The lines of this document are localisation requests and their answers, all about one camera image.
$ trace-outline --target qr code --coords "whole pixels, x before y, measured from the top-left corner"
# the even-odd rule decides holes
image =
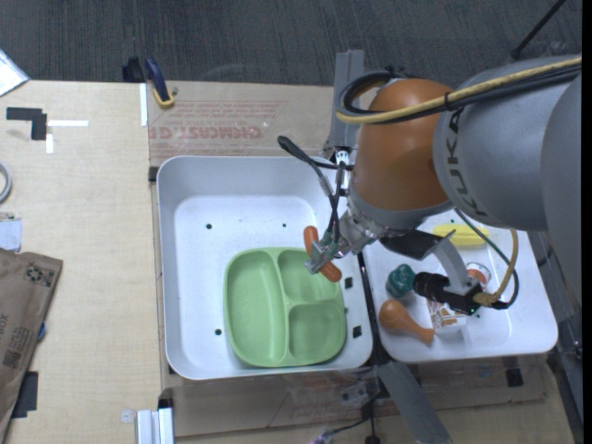
[[[52,281],[54,280],[54,270],[50,270],[49,268],[41,268],[34,263],[31,263],[27,266],[25,270],[24,279],[34,283],[36,285],[45,286],[49,288],[52,286]]]
[[[19,368],[20,356],[21,354],[19,351],[6,351],[2,365],[16,370]]]

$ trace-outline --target green divided plate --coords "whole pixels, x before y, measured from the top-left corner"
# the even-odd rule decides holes
[[[224,280],[224,315],[234,352],[247,364],[318,364],[346,338],[339,283],[304,266],[304,249],[264,248],[236,255]]]

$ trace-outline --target metal ring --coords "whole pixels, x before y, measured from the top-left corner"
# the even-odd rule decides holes
[[[3,203],[10,194],[10,190],[12,189],[12,176],[10,175],[10,171],[6,167],[4,163],[0,161],[0,173],[4,175],[6,183],[2,191],[0,191],[0,204]]]

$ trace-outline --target table surface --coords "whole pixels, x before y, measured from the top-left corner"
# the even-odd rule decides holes
[[[291,96],[298,94],[306,87]],[[330,91],[322,96],[330,104]],[[150,155],[139,86],[31,80],[0,97],[0,112],[8,106],[90,123],[54,128],[54,152],[47,154],[44,142],[31,140],[30,122],[0,119],[0,160],[14,182],[0,210],[22,216],[23,252],[64,261],[47,333],[30,367],[39,373],[37,410],[12,421],[6,444],[135,442],[127,410],[155,409],[162,389]],[[475,435],[484,443],[573,442],[553,375],[547,369],[543,376],[543,401],[438,416],[457,444],[475,442]],[[178,441],[302,443],[333,426],[339,423]],[[413,442],[397,415],[379,418],[376,431],[385,444]],[[368,434],[364,424],[335,440],[363,442]]]

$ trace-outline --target cardboard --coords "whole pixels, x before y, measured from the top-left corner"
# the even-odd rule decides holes
[[[0,249],[0,442],[56,290],[63,262]]]

